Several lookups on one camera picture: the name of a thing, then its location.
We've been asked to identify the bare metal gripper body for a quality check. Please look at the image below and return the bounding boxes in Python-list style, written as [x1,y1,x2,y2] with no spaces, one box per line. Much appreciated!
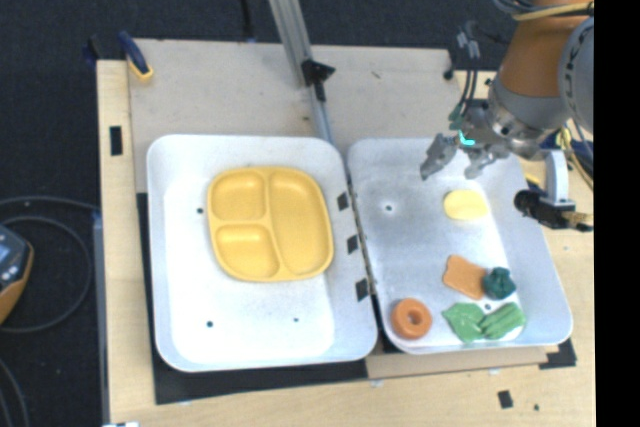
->
[459,100,551,162]

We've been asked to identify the pale yellow oval biscuit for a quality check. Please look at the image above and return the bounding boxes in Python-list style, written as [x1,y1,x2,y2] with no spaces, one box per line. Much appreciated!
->
[442,188,491,223]

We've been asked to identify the white plastic tray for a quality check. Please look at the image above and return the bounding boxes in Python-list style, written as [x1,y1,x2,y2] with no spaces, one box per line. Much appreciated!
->
[145,133,379,373]
[345,137,574,356]

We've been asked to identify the orange bread slice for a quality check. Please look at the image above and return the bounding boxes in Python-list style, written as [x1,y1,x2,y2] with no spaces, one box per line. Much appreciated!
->
[441,254,488,301]

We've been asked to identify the dark green broccoli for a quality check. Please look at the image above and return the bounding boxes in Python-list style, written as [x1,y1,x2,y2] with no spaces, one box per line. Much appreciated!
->
[482,266,517,302]

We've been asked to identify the light green lettuce leaf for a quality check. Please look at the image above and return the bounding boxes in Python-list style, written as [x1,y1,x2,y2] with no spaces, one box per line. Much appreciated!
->
[441,302,487,344]

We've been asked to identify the green ridged vegetable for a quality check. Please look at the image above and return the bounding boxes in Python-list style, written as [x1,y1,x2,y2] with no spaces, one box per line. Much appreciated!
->
[478,302,527,341]

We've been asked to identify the orange doughnut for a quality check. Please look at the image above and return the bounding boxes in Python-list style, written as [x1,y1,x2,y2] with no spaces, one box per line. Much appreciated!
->
[390,298,433,341]

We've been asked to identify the pale wood board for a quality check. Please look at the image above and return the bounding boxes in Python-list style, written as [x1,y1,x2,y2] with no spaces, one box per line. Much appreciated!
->
[126,37,560,380]

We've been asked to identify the yellow divided plate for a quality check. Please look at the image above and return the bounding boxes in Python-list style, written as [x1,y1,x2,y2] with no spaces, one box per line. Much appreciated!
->
[206,166,335,284]

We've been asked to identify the black cylinder on white bracket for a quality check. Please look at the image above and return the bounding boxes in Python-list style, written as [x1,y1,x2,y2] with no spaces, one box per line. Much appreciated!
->
[513,149,577,230]

